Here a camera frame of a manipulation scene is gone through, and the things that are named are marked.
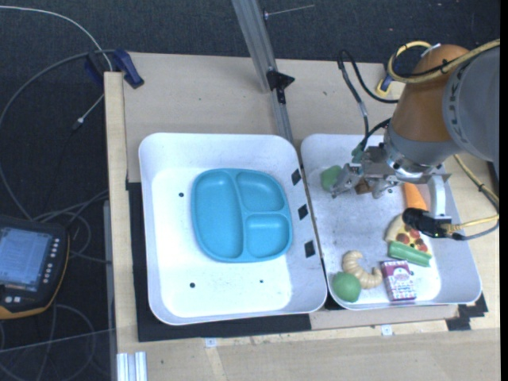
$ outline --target blue clamp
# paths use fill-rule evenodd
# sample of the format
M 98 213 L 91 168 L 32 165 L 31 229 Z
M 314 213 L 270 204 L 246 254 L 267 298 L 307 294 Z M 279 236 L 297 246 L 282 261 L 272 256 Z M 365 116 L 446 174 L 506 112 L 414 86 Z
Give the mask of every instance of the blue clamp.
M 113 61 L 125 73 L 124 79 L 133 89 L 143 86 L 144 80 L 137 73 L 133 60 L 126 51 L 119 48 L 115 49 Z

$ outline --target blue divided plate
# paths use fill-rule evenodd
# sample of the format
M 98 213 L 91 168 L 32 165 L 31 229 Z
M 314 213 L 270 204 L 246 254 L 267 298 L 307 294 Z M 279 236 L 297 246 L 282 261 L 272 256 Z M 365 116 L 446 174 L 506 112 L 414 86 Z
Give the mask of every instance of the blue divided plate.
M 270 175 L 220 168 L 200 174 L 192 185 L 194 234 L 202 250 L 225 262 L 266 261 L 292 242 L 286 195 Z

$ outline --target yellow cable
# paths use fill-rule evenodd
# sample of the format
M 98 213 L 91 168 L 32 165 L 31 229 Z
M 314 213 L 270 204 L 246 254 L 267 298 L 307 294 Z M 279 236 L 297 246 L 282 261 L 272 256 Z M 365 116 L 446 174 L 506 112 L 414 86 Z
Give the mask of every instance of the yellow cable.
M 446 65 L 444 65 L 443 67 L 440 67 L 439 69 L 437 69 L 437 70 L 435 70 L 433 72 L 430 72 L 430 73 L 425 74 L 425 75 L 410 76 L 410 77 L 405 78 L 403 76 L 397 75 L 397 73 L 395 72 L 395 70 L 393 68 L 393 64 L 394 64 L 395 59 L 400 54 L 402 54 L 408 48 L 411 48 L 411 44 L 412 43 L 405 44 L 402 47 L 400 47 L 397 50 L 397 52 L 394 55 L 392 55 L 390 60 L 388 61 L 388 65 L 387 65 L 388 74 L 394 80 L 396 80 L 398 82 L 402 82 L 402 83 L 423 83 L 423 82 L 428 82 L 428 81 L 430 81 L 432 79 L 435 79 L 438 76 L 441 76 L 441 75 L 449 72 L 452 68 L 460 65 L 461 63 L 463 63 L 463 62 L 465 62 L 467 60 L 470 60 L 471 58 L 473 58 L 474 56 L 477 56 L 481 52 L 484 52 L 484 51 L 486 51 L 488 49 L 492 49 L 492 48 L 495 48 L 495 47 L 501 45 L 501 39 L 498 38 L 497 40 L 493 40 L 493 41 L 487 42 L 486 44 L 481 45 L 478 48 L 472 49 L 471 51 L 463 54 L 462 56 L 459 56 L 458 58 L 449 61 Z
M 397 50 L 397 53 L 395 54 L 395 56 L 399 56 L 404 51 L 407 51 L 408 49 L 414 48 L 414 47 L 430 48 L 430 47 L 432 47 L 432 45 L 429 44 L 427 41 L 420 41 L 420 40 L 411 41 L 411 42 L 408 42 L 407 44 L 404 44 L 402 47 L 400 47 Z
M 492 190 L 490 190 L 488 187 L 486 187 L 476 176 L 473 174 L 471 169 L 469 169 L 466 164 L 463 162 L 463 160 L 455 154 L 453 156 L 456 160 L 456 162 L 460 165 L 460 167 L 463 169 L 463 171 L 466 173 L 466 175 L 469 177 L 470 180 L 472 180 L 476 186 L 479 188 L 480 191 L 485 192 L 496 204 L 497 208 L 499 208 L 499 196 L 497 196 Z M 463 229 L 465 227 L 471 227 L 473 225 L 481 225 L 483 223 L 488 223 L 490 221 L 496 221 L 499 219 L 499 213 L 497 213 L 494 216 L 490 217 L 484 217 L 481 219 L 471 220 L 467 221 L 465 223 L 460 223 L 458 225 L 444 225 L 444 227 L 449 232 L 455 232 L 457 230 Z

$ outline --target black clip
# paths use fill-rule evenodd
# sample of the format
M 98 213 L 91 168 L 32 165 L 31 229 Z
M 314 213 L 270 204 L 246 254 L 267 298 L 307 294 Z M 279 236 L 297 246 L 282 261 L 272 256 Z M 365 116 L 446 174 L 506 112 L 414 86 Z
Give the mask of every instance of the black clip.
M 284 89 L 294 82 L 294 78 L 283 73 L 270 70 L 267 72 L 267 81 L 270 90 L 277 90 L 277 100 L 281 105 L 286 104 Z
M 124 79 L 133 89 L 143 86 L 144 80 L 137 73 L 133 60 L 126 51 L 119 48 L 115 49 L 113 60 L 120 70 L 125 73 Z

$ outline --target wire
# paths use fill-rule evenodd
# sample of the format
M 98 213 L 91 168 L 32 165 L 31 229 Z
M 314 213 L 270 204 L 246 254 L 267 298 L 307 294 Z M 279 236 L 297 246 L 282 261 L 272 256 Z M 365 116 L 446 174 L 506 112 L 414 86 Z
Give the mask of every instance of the wire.
M 58 174 L 60 173 L 60 169 L 62 167 L 62 163 L 64 161 L 64 154 L 65 154 L 65 150 L 67 149 L 67 145 L 69 144 L 69 141 L 71 140 L 72 136 L 74 134 L 74 131 L 72 131 L 68 136 L 67 138 L 65 139 L 64 143 L 63 143 L 63 148 L 62 150 L 60 151 L 60 155 L 58 157 L 58 162 L 56 163 L 56 168 L 55 168 L 55 171 L 53 172 L 53 177 L 51 179 L 51 186 L 49 187 L 49 190 L 48 190 L 48 194 L 46 195 L 46 200 L 44 201 L 43 203 L 43 206 L 42 206 L 42 210 L 46 210 L 46 208 L 48 207 L 48 204 L 49 204 L 49 200 L 51 199 L 52 195 L 53 195 L 53 191 L 55 190 L 55 187 L 56 187 L 56 178 L 58 176 Z
M 69 257 L 69 259 L 71 259 L 73 257 L 80 257 L 85 260 L 94 261 L 94 262 L 100 263 L 100 264 L 112 264 L 112 262 L 109 260 L 103 260 L 100 258 L 95 258 L 95 257 L 87 256 L 87 255 L 83 254 L 91 243 L 92 233 L 91 233 L 90 223 L 88 223 L 88 221 L 83 216 L 81 216 L 81 213 L 88 206 L 90 206 L 92 203 L 107 200 L 108 199 L 107 194 L 108 194 L 108 190 L 103 190 L 102 192 L 99 192 L 93 198 L 91 198 L 90 200 L 87 200 L 86 202 L 78 203 L 78 204 L 70 206 L 64 210 L 58 210 L 56 212 L 49 212 L 46 214 L 42 214 L 40 216 L 35 217 L 34 220 L 46 222 L 46 221 L 54 220 L 57 217 L 60 217 L 63 215 L 71 216 L 71 219 L 65 225 L 66 229 L 69 230 L 70 225 L 76 219 L 78 219 L 79 221 L 81 221 L 83 223 L 83 225 L 85 226 L 85 229 L 87 230 L 87 240 L 86 240 L 85 244 L 81 247 L 80 250 L 78 250 L 78 251 L 71 250 L 70 251 L 71 256 Z
M 391 118 L 387 118 L 386 120 L 381 121 L 377 125 L 375 125 L 371 131 L 366 134 L 366 136 L 363 138 L 363 140 L 358 144 L 359 147 L 365 149 L 367 147 L 368 139 L 371 137 L 372 134 L 374 134 L 379 129 L 385 129 L 390 124 Z
M 339 69 L 342 72 L 342 78 L 344 79 L 346 85 L 348 86 L 348 88 L 351 91 L 353 97 L 355 98 L 356 103 L 358 104 L 358 108 L 360 109 L 360 113 L 362 115 L 362 118 L 364 119 L 364 131 L 365 131 L 364 135 L 367 136 L 367 134 L 368 134 L 368 114 L 367 114 L 367 109 L 365 108 L 365 104 L 364 104 L 363 100 L 361 99 L 360 95 L 358 94 L 358 92 L 356 91 L 355 87 L 352 85 L 351 80 L 349 79 L 348 72 L 346 71 L 346 68 L 344 66 L 344 61 L 342 60 L 342 53 L 343 52 L 345 52 L 344 49 L 341 50 L 341 52 L 339 52 L 339 57 L 337 59 L 337 65 L 338 65 Z
M 458 225 L 444 225 L 443 227 L 446 228 L 450 234 L 448 235 L 454 240 L 460 240 L 460 241 L 468 241 L 473 240 L 475 238 L 484 236 L 488 233 L 493 232 L 499 227 L 499 196 L 496 195 L 491 189 L 485 186 L 484 183 L 482 183 L 476 175 L 471 171 L 471 169 L 468 168 L 468 166 L 463 162 L 463 160 L 455 154 L 453 156 L 456 160 L 456 162 L 459 164 L 459 166 L 462 168 L 462 170 L 465 172 L 465 174 L 468 176 L 468 178 L 478 187 L 478 191 L 482 192 L 483 195 L 487 198 L 487 200 L 492 204 L 492 206 L 495 208 L 497 214 L 490 217 L 484 217 L 476 220 L 466 221 L 465 223 L 460 223 Z M 496 224 L 480 233 L 473 234 L 471 236 L 465 236 L 463 234 L 457 233 L 457 230 L 465 229 L 466 227 L 472 227 L 473 225 L 481 225 L 485 223 L 489 223 L 491 221 L 496 221 Z
M 377 94 L 374 94 L 372 93 L 371 90 L 369 90 L 369 88 L 367 87 L 367 85 L 365 84 L 364 82 L 364 79 L 362 78 L 361 74 L 360 74 L 360 70 L 358 69 L 358 66 L 356 65 L 356 61 L 353 59 L 353 57 L 351 56 L 351 54 L 346 51 L 345 49 L 342 49 L 340 52 L 339 52 L 339 58 L 337 60 L 337 63 L 339 65 L 339 69 L 342 71 L 342 75 L 344 76 L 345 74 L 345 66 L 344 66 L 344 60 L 342 58 L 343 55 L 346 55 L 349 60 L 351 61 L 351 65 L 352 65 L 352 68 L 353 70 L 355 71 L 355 74 L 356 74 L 356 77 L 358 78 L 358 82 L 360 82 L 360 85 L 362 86 L 362 88 L 365 90 L 365 92 L 367 92 L 367 94 L 377 100 L 378 102 L 381 102 L 381 103 L 388 103 L 388 104 L 391 104 L 391 103 L 398 103 L 398 100 L 397 99 L 385 99 L 385 98 L 380 98 Z M 353 95 L 355 96 L 356 100 L 359 101 L 360 100 L 360 97 L 358 96 L 358 94 L 356 93 L 356 91 L 354 90 L 354 87 L 352 87 L 352 84 L 349 82 L 349 78 L 348 80 L 346 81 L 346 83 L 348 84 L 348 87 L 349 87 L 349 90 L 352 91 Z
M 95 109 L 95 107 L 98 106 L 98 104 L 104 99 L 104 94 L 101 95 L 100 98 L 97 99 L 97 101 L 92 105 L 92 107 L 90 109 L 88 109 L 86 111 L 86 113 L 81 116 L 78 120 L 75 121 L 74 125 L 72 126 L 72 131 L 75 131 L 77 130 L 79 127 L 81 127 L 83 125 L 83 123 L 85 122 L 85 118 L 88 117 L 88 114 L 90 114 L 92 112 L 93 109 Z
M 88 329 L 90 330 L 90 333 L 87 336 L 91 336 L 91 340 L 92 340 L 92 349 L 91 349 L 91 352 L 89 352 L 87 354 L 87 360 L 85 361 L 85 363 L 80 368 L 78 368 L 73 374 L 69 375 L 68 377 L 66 377 L 64 379 L 61 379 L 61 381 L 71 381 L 71 380 L 75 379 L 86 368 L 88 368 L 88 366 L 94 359 L 95 350 L 97 348 L 97 337 L 95 335 L 94 326 L 92 325 L 90 319 L 83 312 L 77 310 L 76 308 L 73 308 L 73 307 L 67 306 L 67 305 L 63 305 L 61 303 L 54 303 L 53 309 L 52 309 L 52 324 L 51 324 L 51 328 L 50 328 L 50 334 L 49 334 L 48 340 L 45 342 L 46 352 L 44 354 L 42 364 L 39 368 L 39 373 L 37 374 L 37 377 L 35 378 L 36 381 L 39 381 L 41 379 L 41 377 L 43 376 L 44 370 L 46 368 L 46 363 L 48 362 L 48 359 L 49 359 L 49 352 L 51 350 L 52 343 L 56 342 L 53 340 L 53 338 L 55 336 L 55 331 L 56 331 L 56 311 L 57 311 L 57 309 L 68 310 L 68 311 L 72 312 L 73 314 L 80 316 L 83 319 L 83 321 L 85 322 L 85 324 L 87 325 Z M 5 333 L 2 328 L 1 323 L 0 323 L 0 334 L 5 336 Z M 23 378 L 19 377 L 18 375 L 14 374 L 12 372 L 12 368 L 11 369 L 6 368 L 1 362 L 0 362 L 0 370 L 3 371 L 4 373 L 6 373 L 11 378 L 16 379 L 17 381 L 28 381 L 27 379 L 23 379 Z
M 114 52 L 114 50 L 100 50 L 100 51 L 95 51 L 95 53 L 111 53 L 111 52 Z M 4 118 L 7 114 L 7 112 L 9 111 L 10 107 L 13 105 L 14 101 L 19 97 L 19 95 L 29 86 L 31 85 L 33 82 L 35 82 L 37 79 L 39 79 L 41 76 L 49 73 L 50 71 L 52 71 L 53 69 L 56 69 L 62 65 L 65 65 L 65 64 L 68 64 L 70 62 L 73 62 L 75 60 L 80 60 L 86 56 L 88 56 L 90 53 L 89 52 L 83 52 L 83 53 L 80 53 L 78 55 L 74 55 L 74 56 L 69 56 L 68 58 L 65 58 L 64 60 L 61 60 L 61 61 L 58 61 L 56 63 L 54 63 L 53 65 L 50 65 L 48 67 L 46 67 L 45 69 L 43 69 L 42 71 L 38 72 L 37 74 L 35 74 L 32 78 L 30 78 L 27 82 L 25 82 L 17 91 L 16 93 L 14 93 L 14 95 L 10 98 L 10 100 L 7 102 L 7 104 L 5 105 L 5 107 L 3 108 L 2 112 L 0 113 L 0 128 L 2 127 L 2 123 L 4 121 Z M 14 202 L 14 204 L 16 205 L 16 207 L 21 211 L 21 213 L 28 219 L 28 220 L 33 220 L 32 216 L 27 212 L 27 210 L 25 209 L 25 207 L 23 207 L 23 205 L 19 202 L 19 200 L 17 199 L 17 196 L 14 194 L 14 192 L 12 191 L 12 189 L 10 188 L 10 185 L 9 183 L 7 182 L 7 178 L 5 176 L 5 173 L 3 171 L 3 168 L 2 168 L 2 161 L 0 160 L 0 179 L 2 180 L 2 183 L 4 185 L 4 187 L 6 188 L 7 190 L 7 193 L 9 194 L 10 198 L 12 199 L 12 201 Z
M 95 40 L 95 38 L 82 25 L 80 25 L 78 22 L 72 20 L 69 17 L 65 17 L 62 14 L 53 13 L 52 11 L 47 11 L 47 10 L 39 10 L 39 9 L 32 9 L 32 8 L 29 8 L 29 7 L 17 7 L 17 6 L 0 6 L 0 9 L 4 9 L 4 10 L 18 10 L 18 11 L 29 11 L 31 13 L 42 13 L 42 14 L 47 14 L 47 15 L 50 15 L 50 16 L 61 18 L 61 19 L 65 20 L 65 21 L 69 21 L 71 24 L 75 25 L 81 31 L 83 31 L 87 35 L 87 37 L 91 39 L 91 41 L 94 43 L 95 47 L 99 51 L 103 51 L 101 46 L 98 44 L 97 40 Z M 113 70 L 113 65 L 111 64 L 110 59 L 107 57 L 105 52 L 103 52 L 102 55 L 104 56 L 104 59 L 108 63 L 110 71 L 112 71 Z
M 432 69 L 429 69 L 428 71 L 417 73 L 417 74 L 410 74 L 410 75 L 398 75 L 394 70 L 394 62 L 404 51 L 406 51 L 408 49 L 407 47 L 410 45 L 410 44 L 404 44 L 388 60 L 388 65 L 387 65 L 388 74 L 394 80 L 396 80 L 398 82 L 402 82 L 402 83 L 428 82 L 428 81 L 433 80 L 445 73 L 448 73 L 454 67 L 457 67 L 458 65 L 470 60 L 474 56 L 477 56 L 478 54 L 485 52 L 489 49 L 500 46 L 500 44 L 501 44 L 501 39 L 498 38 L 497 40 L 487 42 L 486 44 L 481 45 L 478 48 L 472 49 L 471 51 L 466 52 L 465 54 L 463 54 L 462 56 L 459 56 L 458 58 L 455 58 L 454 60 L 446 61 L 438 67 L 433 67 Z

